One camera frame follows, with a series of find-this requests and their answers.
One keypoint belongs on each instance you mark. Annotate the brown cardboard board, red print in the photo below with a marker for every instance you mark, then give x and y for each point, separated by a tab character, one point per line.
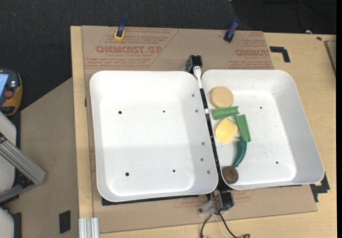
128	50

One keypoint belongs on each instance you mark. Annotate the dark green chili pepper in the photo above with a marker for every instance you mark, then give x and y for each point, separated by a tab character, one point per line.
240	153

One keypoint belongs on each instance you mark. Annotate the yellow rounded toy food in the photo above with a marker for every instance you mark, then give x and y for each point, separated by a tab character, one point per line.
226	130

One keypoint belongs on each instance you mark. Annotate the tan round biscuit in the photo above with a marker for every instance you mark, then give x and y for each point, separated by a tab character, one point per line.
221	97

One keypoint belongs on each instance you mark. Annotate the white plastic tray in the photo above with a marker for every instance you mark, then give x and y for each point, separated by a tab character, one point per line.
275	130
149	135

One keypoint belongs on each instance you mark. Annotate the light green celery piece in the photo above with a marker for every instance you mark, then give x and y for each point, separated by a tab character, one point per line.
243	127
225	112

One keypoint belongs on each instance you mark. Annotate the thin black and white rod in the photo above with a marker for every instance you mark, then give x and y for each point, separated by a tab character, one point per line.
207	114

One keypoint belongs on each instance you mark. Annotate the brown round toy food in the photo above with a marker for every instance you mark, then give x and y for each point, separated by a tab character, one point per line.
230	174

